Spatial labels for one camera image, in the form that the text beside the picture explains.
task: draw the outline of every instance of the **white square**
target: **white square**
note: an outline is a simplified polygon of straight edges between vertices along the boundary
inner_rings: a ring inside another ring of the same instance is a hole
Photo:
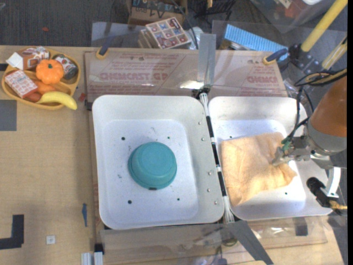
[[[46,244],[53,245],[55,243],[55,236],[46,236]]]

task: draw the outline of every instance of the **wooden table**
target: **wooden table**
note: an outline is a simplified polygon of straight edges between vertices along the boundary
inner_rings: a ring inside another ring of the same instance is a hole
[[[23,46],[0,46],[0,63]],[[74,98],[84,92],[85,51],[91,47],[51,47],[73,57],[82,74]],[[0,89],[0,100],[10,98]],[[11,237],[12,216],[24,215],[21,248],[0,251],[0,264],[79,264],[96,243],[90,112],[44,110],[17,103],[17,130],[0,131],[0,239]],[[87,205],[85,226],[82,208]],[[332,228],[324,220],[327,243],[268,250],[275,264],[343,264]],[[46,236],[56,242],[46,244]],[[237,256],[227,257],[229,264]],[[177,264],[177,261],[149,264]],[[256,261],[246,264],[264,264]]]

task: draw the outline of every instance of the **banana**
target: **banana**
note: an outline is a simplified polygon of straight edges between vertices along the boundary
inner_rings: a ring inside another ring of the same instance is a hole
[[[36,103],[41,104],[41,103],[60,103],[65,105],[66,107],[76,110],[77,109],[77,103],[73,97],[70,95],[61,92],[61,91],[51,91],[44,93],[42,97],[37,101]]]

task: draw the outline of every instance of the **teal bowl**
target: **teal bowl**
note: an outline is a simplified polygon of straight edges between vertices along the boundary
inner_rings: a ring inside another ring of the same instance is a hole
[[[159,142],[140,145],[130,155],[128,164],[133,180],[150,190],[169,186],[177,175],[173,151]]]

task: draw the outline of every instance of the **orange towel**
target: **orange towel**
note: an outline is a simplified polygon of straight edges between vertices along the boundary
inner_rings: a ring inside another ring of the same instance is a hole
[[[273,132],[221,142],[224,182],[232,206],[291,183],[297,173],[288,164],[272,165],[283,138],[280,132]]]

